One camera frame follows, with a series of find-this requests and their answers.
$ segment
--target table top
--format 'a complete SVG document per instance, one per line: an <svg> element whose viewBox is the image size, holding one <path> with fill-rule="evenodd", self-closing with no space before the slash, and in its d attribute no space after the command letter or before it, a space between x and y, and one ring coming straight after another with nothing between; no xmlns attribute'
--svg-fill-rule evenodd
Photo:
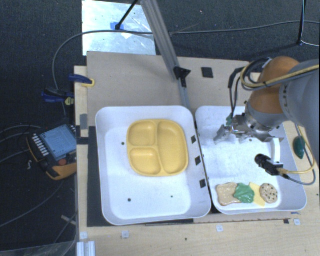
<svg viewBox="0 0 320 256"><path fill-rule="evenodd" d="M117 61L117 54L107 54L107 56L110 62ZM179 58L179 61L183 68L185 66L212 67L215 74L212 80L197 79L195 76L189 81L187 79L190 102L195 109L201 105L202 98L199 97L199 93L203 94L204 103L212 101L218 102L220 106L224 103L227 106L229 103L221 102L220 95L228 93L228 90L223 91L223 89L228 84L229 75L235 67L247 64L244 61L199 58ZM87 67L76 66L75 73L86 76ZM201 90L197 91L201 83L207 83L208 85L205 85L207 88L202 86ZM76 125L81 128L81 137L88 137L88 126L83 124L83 120L81 122L81 117L88 114L88 104L90 104L88 90L94 89L75 83ZM206 90L214 90L220 95L209 93L213 98L208 99ZM240 92L240 105L241 103L243 105L245 99L248 99L248 94ZM296 136L293 123L286 122L285 129L289 140L292 140ZM299 160L295 157L295 161L298 170L304 170L308 166L306 159ZM309 182L312 179L312 173L302 175L301 179ZM307 205L298 212L233 216L218 214L218 216L210 215L197 219L193 224L148 226L140 224L87 227L87 189L88 145L78 145L77 198L80 240L95 241L96 255L316 255L320 251L319 182L312 186L305 186Z"/></svg>

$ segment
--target yellow cheese slice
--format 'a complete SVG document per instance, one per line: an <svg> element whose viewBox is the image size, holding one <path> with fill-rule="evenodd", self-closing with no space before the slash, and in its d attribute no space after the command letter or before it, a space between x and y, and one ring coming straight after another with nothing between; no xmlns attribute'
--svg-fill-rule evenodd
<svg viewBox="0 0 320 256"><path fill-rule="evenodd" d="M253 202L258 206L265 207L266 201L260 196L260 186L250 182L250 188L254 191Z"/></svg>

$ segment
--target yellow bowl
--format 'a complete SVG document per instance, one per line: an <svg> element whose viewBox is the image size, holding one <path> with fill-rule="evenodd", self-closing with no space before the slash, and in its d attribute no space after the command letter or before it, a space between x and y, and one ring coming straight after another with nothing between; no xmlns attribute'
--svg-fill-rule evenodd
<svg viewBox="0 0 320 256"><path fill-rule="evenodd" d="M130 165L140 175L173 176L188 167L186 136L174 121L136 121L128 129L126 144Z"/></svg>

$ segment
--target dark carpet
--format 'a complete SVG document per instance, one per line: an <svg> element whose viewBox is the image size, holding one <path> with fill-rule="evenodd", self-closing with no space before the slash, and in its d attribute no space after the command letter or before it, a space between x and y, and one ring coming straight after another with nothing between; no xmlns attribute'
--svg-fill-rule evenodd
<svg viewBox="0 0 320 256"><path fill-rule="evenodd" d="M110 1L131 3L129 0ZM302 0L158 0L169 31L230 30L299 21ZM305 20L320 20L320 2L309 0ZM319 44L318 24L305 23L303 40ZM0 132L14 124L45 127L63 117L60 104L44 103L41 92L53 87L51 64L58 47L82 31L81 0L0 0ZM172 36L178 56L253 61L261 57L289 56L298 61L319 58L319 48L297 45L299 23L268 28ZM82 40L70 42L56 62L57 82L70 92L67 80L75 65L85 65ZM72 108L67 108L73 119ZM0 135L0 141L17 129ZM0 144L0 160L26 148L25 135ZM0 252L52 244L75 206L75 179L70 177L44 206L8 225L48 198L61 184L49 179L35 164L27 169L30 155L21 154L0 164ZM70 225L59 242L71 241Z"/></svg>

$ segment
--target multimeter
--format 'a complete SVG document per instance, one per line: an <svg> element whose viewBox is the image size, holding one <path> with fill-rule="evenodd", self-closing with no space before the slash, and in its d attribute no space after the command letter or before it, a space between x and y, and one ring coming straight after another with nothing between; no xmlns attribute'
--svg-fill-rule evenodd
<svg viewBox="0 0 320 256"><path fill-rule="evenodd" d="M66 120L29 134L26 142L34 160L51 179L59 181L76 173L76 128Z"/></svg>

